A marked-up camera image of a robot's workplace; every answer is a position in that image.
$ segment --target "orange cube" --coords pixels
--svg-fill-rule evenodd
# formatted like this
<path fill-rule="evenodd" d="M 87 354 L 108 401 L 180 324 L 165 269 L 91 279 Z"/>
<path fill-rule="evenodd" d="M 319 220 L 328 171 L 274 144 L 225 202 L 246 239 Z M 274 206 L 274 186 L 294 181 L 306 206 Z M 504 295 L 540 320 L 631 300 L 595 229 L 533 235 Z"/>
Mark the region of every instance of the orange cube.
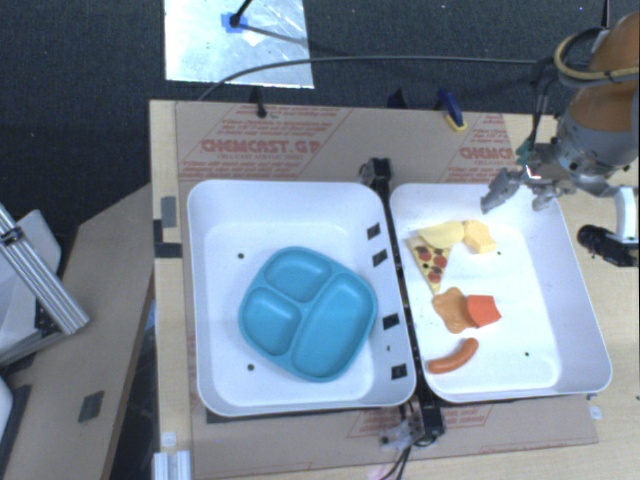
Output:
<path fill-rule="evenodd" d="M 469 295 L 467 313 L 478 327 L 492 324 L 502 317 L 491 295 Z"/>

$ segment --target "dark fabric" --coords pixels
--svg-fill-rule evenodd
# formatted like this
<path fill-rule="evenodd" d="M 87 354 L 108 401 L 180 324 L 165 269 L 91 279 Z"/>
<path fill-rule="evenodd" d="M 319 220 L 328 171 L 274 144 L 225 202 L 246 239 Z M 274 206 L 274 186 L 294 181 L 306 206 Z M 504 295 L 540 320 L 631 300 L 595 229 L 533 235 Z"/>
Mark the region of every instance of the dark fabric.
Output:
<path fill-rule="evenodd" d="M 312 56 L 442 54 L 538 59 L 600 23 L 603 0 L 303 0 Z M 612 0 L 612 22 L 639 7 Z M 0 202 L 43 211 L 64 233 L 149 181 L 150 99 L 195 99 L 164 80 L 163 0 L 0 0 Z M 430 108 L 439 87 L 463 109 L 530 112 L 528 69 L 442 63 L 313 68 L 316 89 L 266 89 L 265 103 L 383 107 L 398 87 Z M 552 92 L 549 112 L 568 92 Z M 247 101 L 225 87 L 219 101 Z"/>

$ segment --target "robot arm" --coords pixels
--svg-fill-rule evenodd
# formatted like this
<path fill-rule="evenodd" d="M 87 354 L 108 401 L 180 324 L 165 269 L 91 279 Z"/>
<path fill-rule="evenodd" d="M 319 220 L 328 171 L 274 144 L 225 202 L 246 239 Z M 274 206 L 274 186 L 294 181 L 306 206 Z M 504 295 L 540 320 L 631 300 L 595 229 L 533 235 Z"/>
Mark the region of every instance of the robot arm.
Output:
<path fill-rule="evenodd" d="M 618 210 L 616 232 L 585 226 L 579 241 L 611 263 L 638 266 L 633 189 L 611 186 L 607 180 L 638 157 L 639 30 L 640 12 L 635 12 L 611 31 L 591 29 L 558 46 L 553 57 L 558 79 L 577 91 L 559 118 L 550 144 L 535 143 L 534 117 L 532 135 L 517 150 L 521 169 L 500 171 L 481 200 L 483 212 L 504 203 L 520 185 L 533 191 L 536 211 L 551 199 L 578 189 L 595 197 L 613 197 Z M 570 48 L 579 40 L 595 36 L 598 38 L 587 70 L 570 66 Z M 537 112 L 539 118 L 542 110 L 538 108 Z"/>

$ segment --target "black bracket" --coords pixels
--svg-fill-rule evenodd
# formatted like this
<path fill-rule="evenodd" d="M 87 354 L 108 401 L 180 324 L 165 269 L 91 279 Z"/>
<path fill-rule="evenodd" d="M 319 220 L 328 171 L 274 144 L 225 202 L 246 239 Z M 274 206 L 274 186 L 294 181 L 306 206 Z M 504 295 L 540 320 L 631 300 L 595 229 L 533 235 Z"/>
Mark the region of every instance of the black bracket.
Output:
<path fill-rule="evenodd" d="M 393 261 L 395 262 L 396 275 L 398 276 L 398 285 L 400 287 L 400 295 L 402 297 L 414 368 L 416 371 L 416 395 L 420 402 L 420 412 L 424 423 L 424 438 L 420 439 L 420 441 L 432 443 L 438 436 L 441 436 L 445 432 L 444 418 L 442 417 L 440 399 L 436 397 L 427 385 L 422 369 L 422 358 L 420 357 L 420 349 L 418 348 L 418 340 L 413 324 L 413 315 L 411 314 L 411 307 L 409 306 L 407 285 L 404 281 L 404 272 L 402 270 L 402 262 L 400 261 L 398 238 L 393 222 L 393 215 L 391 214 L 389 182 L 392 177 L 393 169 L 391 167 L 391 161 L 388 158 L 372 158 L 360 168 L 360 183 L 367 185 L 376 192 L 382 200 L 384 207 Z"/>

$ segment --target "sausage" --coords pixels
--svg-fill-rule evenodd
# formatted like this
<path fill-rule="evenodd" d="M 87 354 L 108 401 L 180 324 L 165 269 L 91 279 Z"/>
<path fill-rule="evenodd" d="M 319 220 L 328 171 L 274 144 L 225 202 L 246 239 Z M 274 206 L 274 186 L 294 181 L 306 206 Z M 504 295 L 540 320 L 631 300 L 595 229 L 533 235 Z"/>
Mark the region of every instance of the sausage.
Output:
<path fill-rule="evenodd" d="M 447 373 L 460 368 L 478 350 L 478 340 L 475 338 L 467 338 L 462 343 L 460 349 L 447 357 L 433 359 L 427 363 L 427 369 L 431 373 Z"/>

